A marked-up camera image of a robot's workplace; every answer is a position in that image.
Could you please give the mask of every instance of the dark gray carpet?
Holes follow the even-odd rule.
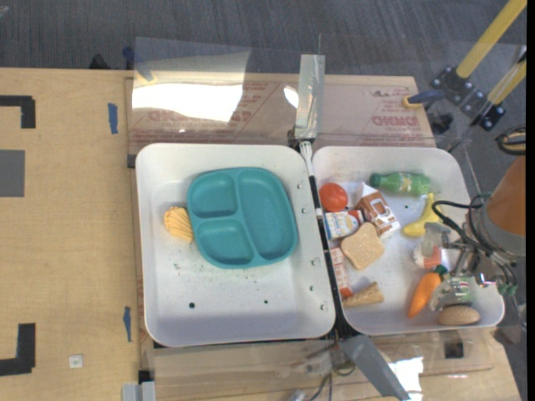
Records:
[[[136,37],[166,38],[320,51],[327,55],[329,74],[409,75],[421,91],[446,65],[462,61],[507,1],[0,0],[0,6],[10,7],[0,15],[0,66],[86,69],[100,53],[112,68],[123,69],[121,50],[133,47]],[[524,10],[471,80],[488,92],[526,42]],[[262,69],[295,71],[283,58],[270,59]],[[512,162],[497,149],[494,138],[525,124],[525,80],[503,106],[507,114],[491,132],[470,128],[470,120],[451,104],[440,102],[429,110],[454,115],[450,130],[436,139],[446,150],[462,140],[452,154],[461,163],[471,194],[492,191]],[[503,325],[514,325],[514,320],[508,313]],[[527,399],[525,334],[507,349]]]

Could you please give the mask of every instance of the orange carrot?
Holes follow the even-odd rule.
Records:
[[[436,272],[426,273],[418,282],[415,293],[410,302],[407,317],[415,317],[431,300],[435,288],[441,283],[441,276]]]

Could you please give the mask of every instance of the yellow banana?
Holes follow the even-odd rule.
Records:
[[[425,223],[437,223],[440,220],[440,217],[435,214],[435,212],[431,208],[433,202],[435,202],[435,196],[432,193],[428,193],[427,202],[425,203],[425,209],[421,217],[418,220],[406,225],[403,228],[403,233],[411,237],[423,236],[425,234]]]

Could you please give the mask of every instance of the yellow pole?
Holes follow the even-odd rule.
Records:
[[[471,51],[457,66],[456,73],[463,79],[468,79],[477,65],[487,56],[492,46],[511,26],[512,22],[520,15],[527,5],[527,0],[509,0],[501,12],[496,16],[491,25],[477,40]]]
[[[488,100],[495,105],[500,104],[526,77],[526,72],[527,59],[524,59],[521,63],[516,63],[488,93]]]

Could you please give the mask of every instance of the tomato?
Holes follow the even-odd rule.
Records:
[[[326,211],[339,212],[348,205],[348,194],[340,184],[326,183],[319,189],[319,201]]]

